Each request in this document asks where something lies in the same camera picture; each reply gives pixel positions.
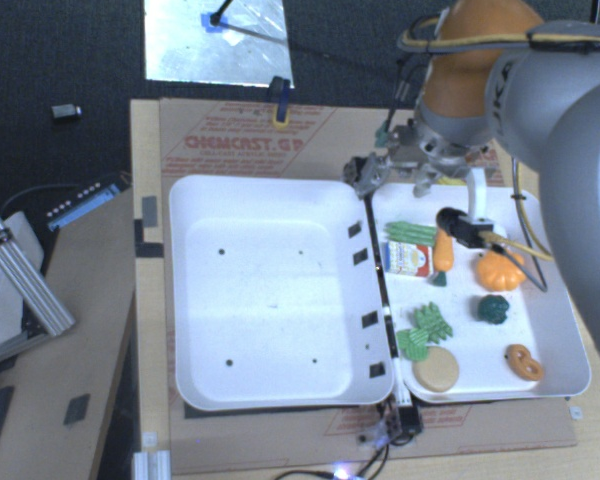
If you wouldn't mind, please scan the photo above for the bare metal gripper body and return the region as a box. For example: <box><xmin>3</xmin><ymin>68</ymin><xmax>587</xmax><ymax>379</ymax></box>
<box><xmin>385</xmin><ymin>120</ymin><xmax>475</xmax><ymax>179</ymax></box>

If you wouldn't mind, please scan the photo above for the green asparagus bundle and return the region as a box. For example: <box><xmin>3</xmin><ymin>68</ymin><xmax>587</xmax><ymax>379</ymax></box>
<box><xmin>384</xmin><ymin>220</ymin><xmax>439</xmax><ymax>247</ymax></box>

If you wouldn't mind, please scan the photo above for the orange carrot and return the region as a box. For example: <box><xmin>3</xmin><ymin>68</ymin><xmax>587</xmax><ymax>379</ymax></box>
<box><xmin>431</xmin><ymin>227</ymin><xmax>456</xmax><ymax>288</ymax></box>

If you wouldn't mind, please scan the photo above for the white and red carton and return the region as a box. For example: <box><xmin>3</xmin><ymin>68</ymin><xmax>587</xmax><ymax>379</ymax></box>
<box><xmin>383</xmin><ymin>240</ymin><xmax>436</xmax><ymax>279</ymax></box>

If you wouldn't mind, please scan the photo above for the thin black and white rod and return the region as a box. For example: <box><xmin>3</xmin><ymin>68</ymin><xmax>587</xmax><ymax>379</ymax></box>
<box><xmin>362</xmin><ymin>195</ymin><xmax>407</xmax><ymax>405</ymax></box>

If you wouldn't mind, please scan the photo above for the brown cardboard board red print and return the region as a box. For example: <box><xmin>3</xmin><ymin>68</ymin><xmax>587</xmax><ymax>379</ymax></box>
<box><xmin>129</xmin><ymin>97</ymin><xmax>579</xmax><ymax>477</ymax></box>

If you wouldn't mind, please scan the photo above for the orange pumpkin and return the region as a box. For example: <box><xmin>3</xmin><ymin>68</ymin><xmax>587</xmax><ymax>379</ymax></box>
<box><xmin>475</xmin><ymin>249</ymin><xmax>528</xmax><ymax>292</ymax></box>

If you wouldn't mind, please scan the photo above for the green lettuce leaf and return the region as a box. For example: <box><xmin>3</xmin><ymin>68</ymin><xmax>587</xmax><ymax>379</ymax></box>
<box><xmin>413</xmin><ymin>301</ymin><xmax>454</xmax><ymax>345</ymax></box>

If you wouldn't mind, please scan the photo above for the dark green broccoli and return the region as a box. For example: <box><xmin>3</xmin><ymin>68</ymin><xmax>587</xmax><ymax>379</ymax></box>
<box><xmin>477</xmin><ymin>294</ymin><xmax>511</xmax><ymax>326</ymax></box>

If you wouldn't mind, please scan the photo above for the white plastic tray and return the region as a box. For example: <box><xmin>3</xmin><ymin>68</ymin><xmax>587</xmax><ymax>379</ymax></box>
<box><xmin>168</xmin><ymin>174</ymin><xmax>397</xmax><ymax>413</ymax></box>
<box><xmin>372</xmin><ymin>180</ymin><xmax>593</xmax><ymax>405</ymax></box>

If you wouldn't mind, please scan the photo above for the light green ridged leaf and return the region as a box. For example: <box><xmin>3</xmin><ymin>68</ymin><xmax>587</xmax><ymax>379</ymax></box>
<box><xmin>395</xmin><ymin>327</ymin><xmax>430</xmax><ymax>362</ymax></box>

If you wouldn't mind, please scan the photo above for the tan round biscuit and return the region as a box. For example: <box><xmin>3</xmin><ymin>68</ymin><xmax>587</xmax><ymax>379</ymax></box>
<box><xmin>411</xmin><ymin>345</ymin><xmax>461</xmax><ymax>394</ymax></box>

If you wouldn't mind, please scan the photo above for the brown pretzel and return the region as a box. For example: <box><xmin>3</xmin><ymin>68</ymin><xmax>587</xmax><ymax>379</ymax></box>
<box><xmin>505</xmin><ymin>343</ymin><xmax>545</xmax><ymax>383</ymax></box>

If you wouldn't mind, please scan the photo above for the small black box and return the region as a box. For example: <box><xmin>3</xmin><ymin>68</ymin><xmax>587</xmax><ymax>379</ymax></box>
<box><xmin>51</xmin><ymin>103</ymin><xmax>83</xmax><ymax>121</ymax></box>

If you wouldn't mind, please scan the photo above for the black cylinder on white bracket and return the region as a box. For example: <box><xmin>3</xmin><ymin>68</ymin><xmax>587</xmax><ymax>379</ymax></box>
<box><xmin>435</xmin><ymin>167</ymin><xmax>497</xmax><ymax>249</ymax></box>

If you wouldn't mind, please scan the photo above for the black block with thin wires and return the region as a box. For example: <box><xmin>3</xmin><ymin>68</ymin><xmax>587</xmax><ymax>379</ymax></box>
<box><xmin>378</xmin><ymin>401</ymin><xmax>425</xmax><ymax>448</ymax></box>

